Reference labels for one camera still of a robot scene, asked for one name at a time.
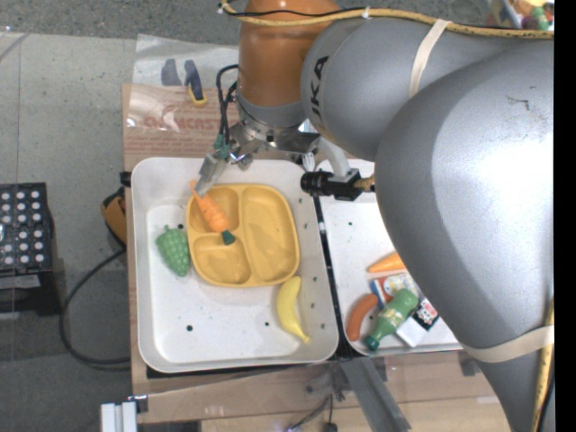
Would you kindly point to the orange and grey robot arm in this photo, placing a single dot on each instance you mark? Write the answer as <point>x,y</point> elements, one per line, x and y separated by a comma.
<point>459,160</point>

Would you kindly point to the white blue and red carton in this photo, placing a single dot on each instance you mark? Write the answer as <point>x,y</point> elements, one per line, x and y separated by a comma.
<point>390,284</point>

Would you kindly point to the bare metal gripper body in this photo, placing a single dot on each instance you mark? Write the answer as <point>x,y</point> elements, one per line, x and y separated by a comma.
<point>270,137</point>

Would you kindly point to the brown cardboard board red print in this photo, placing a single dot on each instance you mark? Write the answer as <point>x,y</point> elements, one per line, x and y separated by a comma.
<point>157,137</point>

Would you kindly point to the green grapes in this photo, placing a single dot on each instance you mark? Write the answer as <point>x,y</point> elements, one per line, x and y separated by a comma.
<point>174,250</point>

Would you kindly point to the white plastic tray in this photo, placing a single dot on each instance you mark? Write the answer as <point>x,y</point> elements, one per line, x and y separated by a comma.
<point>355,236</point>
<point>225,326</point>

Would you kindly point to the black cylinder on white bracket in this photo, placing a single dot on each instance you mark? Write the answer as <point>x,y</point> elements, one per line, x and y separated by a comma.
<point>330,184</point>

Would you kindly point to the orange carrot with green top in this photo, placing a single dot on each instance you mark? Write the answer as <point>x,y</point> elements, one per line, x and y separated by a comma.
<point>213,214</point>

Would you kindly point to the black and white carton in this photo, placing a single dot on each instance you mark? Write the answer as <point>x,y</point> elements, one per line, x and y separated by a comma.
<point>420,324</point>

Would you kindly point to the green bottle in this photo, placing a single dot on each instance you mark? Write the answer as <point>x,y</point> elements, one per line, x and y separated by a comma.
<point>393,315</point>

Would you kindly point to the plain orange carrot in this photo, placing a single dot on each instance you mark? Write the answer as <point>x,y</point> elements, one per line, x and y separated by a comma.
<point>388,263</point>

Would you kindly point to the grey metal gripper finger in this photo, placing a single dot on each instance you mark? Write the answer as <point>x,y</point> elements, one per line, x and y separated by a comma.
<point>210,173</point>

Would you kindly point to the yellow divided plate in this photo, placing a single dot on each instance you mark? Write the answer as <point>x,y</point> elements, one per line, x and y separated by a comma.
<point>265,236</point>

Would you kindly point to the orange sausage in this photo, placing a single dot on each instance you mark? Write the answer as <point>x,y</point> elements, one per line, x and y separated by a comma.
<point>360,315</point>

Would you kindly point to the yellow banana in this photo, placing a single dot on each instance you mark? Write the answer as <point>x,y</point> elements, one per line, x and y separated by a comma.
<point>288,306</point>

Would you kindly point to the black perforated crate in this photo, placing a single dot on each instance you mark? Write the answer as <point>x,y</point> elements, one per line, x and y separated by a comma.
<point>24,227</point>

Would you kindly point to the thin black and white rod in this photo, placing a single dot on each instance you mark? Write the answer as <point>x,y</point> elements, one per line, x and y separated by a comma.
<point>328,263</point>

